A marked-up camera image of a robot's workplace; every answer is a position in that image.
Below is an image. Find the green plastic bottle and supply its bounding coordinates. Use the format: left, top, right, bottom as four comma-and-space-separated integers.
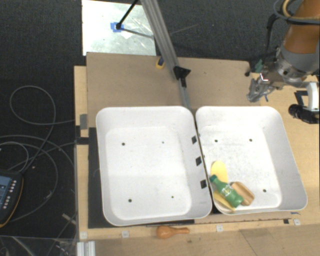
208, 174, 245, 209

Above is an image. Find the brown hot dog bun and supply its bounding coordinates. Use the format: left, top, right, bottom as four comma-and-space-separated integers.
231, 181, 256, 207

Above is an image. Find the brown cardboard board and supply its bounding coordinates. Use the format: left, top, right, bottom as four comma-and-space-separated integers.
86, 51, 293, 225

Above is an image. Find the black cylinder on white bracket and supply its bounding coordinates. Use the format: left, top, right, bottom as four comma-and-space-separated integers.
288, 81, 320, 125

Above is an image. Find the brown chicken drumstick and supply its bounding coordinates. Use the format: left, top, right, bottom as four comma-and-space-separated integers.
156, 225, 191, 240

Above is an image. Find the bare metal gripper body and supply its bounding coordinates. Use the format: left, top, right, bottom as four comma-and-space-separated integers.
256, 59, 313, 90

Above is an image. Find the white plastic tray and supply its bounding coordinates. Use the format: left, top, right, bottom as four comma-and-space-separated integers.
95, 105, 214, 227
194, 105, 309, 216

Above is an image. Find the yellow banana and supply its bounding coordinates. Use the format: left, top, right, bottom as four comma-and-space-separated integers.
210, 160, 237, 212

